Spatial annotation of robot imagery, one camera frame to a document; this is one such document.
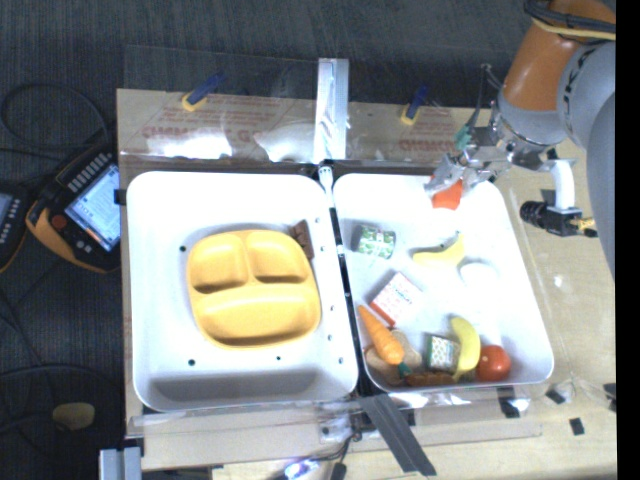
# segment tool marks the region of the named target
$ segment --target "red object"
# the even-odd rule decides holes
[[[434,208],[455,210],[460,205],[460,198],[462,198],[462,180],[456,181],[447,190],[434,194],[431,203]]]
[[[511,358],[500,345],[485,345],[480,349],[476,379],[496,382],[504,380],[511,371]]]

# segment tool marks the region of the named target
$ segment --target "yellow container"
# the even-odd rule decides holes
[[[200,331],[225,348],[279,345],[312,333],[320,296],[302,247],[279,231],[242,230],[201,239],[187,286]]]

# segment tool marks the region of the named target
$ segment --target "orange carrot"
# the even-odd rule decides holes
[[[389,364],[400,364],[404,359],[402,344],[367,308],[358,306],[358,312],[380,358]]]

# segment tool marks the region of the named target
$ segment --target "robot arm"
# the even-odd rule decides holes
[[[521,216],[552,233],[577,234],[584,228],[568,186],[571,161],[553,149],[569,138],[586,152],[597,236],[615,279],[615,14],[597,0],[527,0],[525,11],[534,24],[497,87],[489,126],[470,120],[460,155],[443,159],[425,188],[438,191],[460,177],[473,186],[512,165],[550,172],[556,204],[525,203]],[[559,194],[560,181],[571,196]]]

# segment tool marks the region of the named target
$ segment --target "yellow cable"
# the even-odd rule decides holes
[[[607,39],[609,41],[615,41],[616,35],[610,32],[598,32],[595,30],[578,30],[567,27],[554,27],[552,25],[547,25],[542,21],[531,18],[533,23],[540,27],[542,30],[546,30],[547,32],[553,32],[555,34],[562,34],[563,36],[575,36],[575,37],[590,37],[593,39]]]

